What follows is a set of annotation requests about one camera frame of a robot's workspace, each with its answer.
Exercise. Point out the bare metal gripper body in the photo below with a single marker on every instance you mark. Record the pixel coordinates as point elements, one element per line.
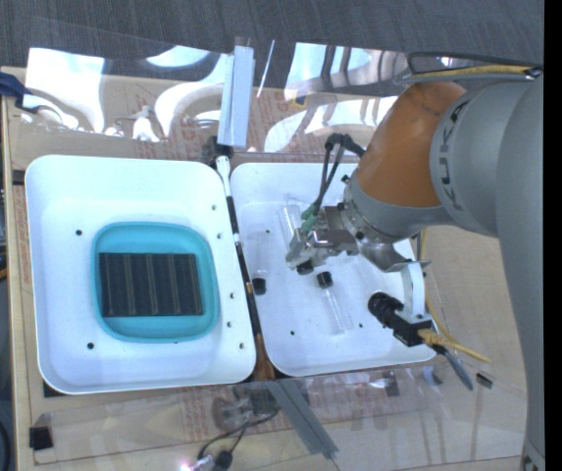
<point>339,231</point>

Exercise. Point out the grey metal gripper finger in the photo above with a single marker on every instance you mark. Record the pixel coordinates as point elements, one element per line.
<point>321,260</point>
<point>298,249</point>

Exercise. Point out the clear plastic bottle black cap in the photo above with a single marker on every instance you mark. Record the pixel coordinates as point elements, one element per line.
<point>259,286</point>
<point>333,307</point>
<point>291,219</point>

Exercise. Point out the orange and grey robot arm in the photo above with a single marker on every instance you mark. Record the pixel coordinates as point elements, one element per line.
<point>476,165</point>

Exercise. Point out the thin black and white rod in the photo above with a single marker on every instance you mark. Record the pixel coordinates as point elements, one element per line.
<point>239,253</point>

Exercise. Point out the white plastic tray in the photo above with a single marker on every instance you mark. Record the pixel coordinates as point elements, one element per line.
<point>65,312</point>
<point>305,331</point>

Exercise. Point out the brown cardboard board red print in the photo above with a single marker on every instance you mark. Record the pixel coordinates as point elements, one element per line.
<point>472,273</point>

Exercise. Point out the black ribbed rectangular tray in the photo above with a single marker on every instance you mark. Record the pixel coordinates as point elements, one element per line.
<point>150,285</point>

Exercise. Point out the blue plate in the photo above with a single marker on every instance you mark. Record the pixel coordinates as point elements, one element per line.
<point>155,330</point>

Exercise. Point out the black cylinder on white bracket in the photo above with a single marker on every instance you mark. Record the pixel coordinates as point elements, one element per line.
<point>410,324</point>

